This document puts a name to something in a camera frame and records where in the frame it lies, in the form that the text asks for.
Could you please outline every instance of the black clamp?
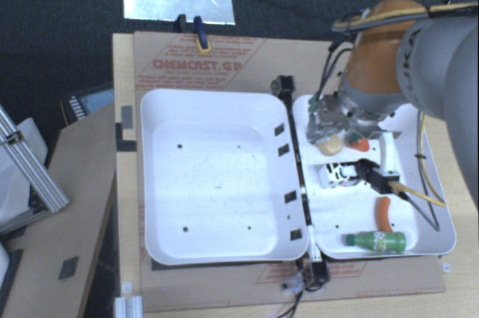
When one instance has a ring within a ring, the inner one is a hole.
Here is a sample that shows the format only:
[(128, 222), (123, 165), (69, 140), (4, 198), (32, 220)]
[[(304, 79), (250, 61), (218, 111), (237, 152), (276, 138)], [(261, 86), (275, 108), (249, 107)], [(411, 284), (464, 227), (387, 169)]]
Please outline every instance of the black clamp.
[[(196, 46), (201, 53), (209, 53), (211, 52), (211, 44), (208, 41), (208, 36), (206, 29), (203, 24), (203, 20), (201, 16), (195, 16), (193, 19), (193, 23), (195, 24), (195, 28), (193, 30), (194, 33), (198, 36), (196, 39)], [(183, 33), (187, 32), (188, 29), (186, 27), (186, 15), (181, 14), (177, 17), (173, 24), (173, 32), (176, 33)]]

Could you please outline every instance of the black connector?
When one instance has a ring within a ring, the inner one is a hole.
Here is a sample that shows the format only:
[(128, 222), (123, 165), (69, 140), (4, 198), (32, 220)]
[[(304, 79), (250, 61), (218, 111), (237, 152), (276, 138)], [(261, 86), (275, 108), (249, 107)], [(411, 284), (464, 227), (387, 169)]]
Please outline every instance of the black connector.
[(381, 195), (389, 194), (393, 192), (389, 183), (391, 181), (399, 181), (399, 176), (392, 174), (391, 176), (385, 176), (378, 172), (378, 164), (368, 159), (360, 159), (355, 162), (354, 169), (360, 178), (371, 185)]
[(273, 96), (283, 100), (286, 94), (290, 96), (294, 92), (294, 78), (292, 76), (278, 76), (271, 83), (270, 89)]
[(329, 281), (329, 268), (324, 260), (323, 262), (311, 263), (313, 268), (313, 279), (317, 284), (325, 284)]

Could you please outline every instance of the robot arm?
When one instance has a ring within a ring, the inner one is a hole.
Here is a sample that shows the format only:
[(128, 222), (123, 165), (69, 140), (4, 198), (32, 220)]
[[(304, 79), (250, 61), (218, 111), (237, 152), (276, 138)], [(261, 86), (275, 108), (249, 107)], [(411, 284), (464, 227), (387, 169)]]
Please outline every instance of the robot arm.
[[(472, 7), (467, 16), (437, 16), (411, 0), (380, 2), (363, 20), (366, 25), (357, 25), (361, 32), (338, 91), (324, 95), (310, 109), (308, 140), (321, 144), (349, 128), (368, 138), (397, 107), (412, 103), (448, 125), (477, 206), (478, 13), (477, 5)], [(403, 14), (402, 20), (381, 19), (391, 11)]]

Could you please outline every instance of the bottle label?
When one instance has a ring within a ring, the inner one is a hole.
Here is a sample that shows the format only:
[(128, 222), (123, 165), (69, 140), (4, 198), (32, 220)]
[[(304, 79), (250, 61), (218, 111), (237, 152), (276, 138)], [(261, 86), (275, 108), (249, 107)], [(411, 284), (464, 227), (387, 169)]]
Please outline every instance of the bottle label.
[(386, 241), (385, 234), (382, 231), (377, 231), (374, 234), (374, 251), (385, 251)]

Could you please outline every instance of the cardboard sheet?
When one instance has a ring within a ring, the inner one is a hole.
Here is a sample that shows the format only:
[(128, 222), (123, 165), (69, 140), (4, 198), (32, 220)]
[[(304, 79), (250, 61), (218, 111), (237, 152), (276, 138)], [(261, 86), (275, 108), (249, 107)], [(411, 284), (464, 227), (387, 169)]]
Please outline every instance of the cardboard sheet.
[(6, 243), (23, 255), (3, 317), (83, 317), (116, 187), (114, 130), (110, 105), (61, 131), (49, 173), (70, 204)]
[[(291, 302), (281, 282), (296, 273), (294, 263), (165, 267), (144, 247), (141, 98), (154, 88), (269, 92), (279, 75), (293, 75), (293, 98), (315, 92), (328, 43), (209, 36), (213, 50), (202, 55), (188, 34), (135, 34), (135, 108), (138, 160), (141, 294), (144, 311)], [(342, 69), (346, 58), (338, 64)], [(335, 83), (326, 86), (330, 91)], [(304, 300), (395, 296), (445, 291), (437, 257), (330, 263), (331, 281)]]

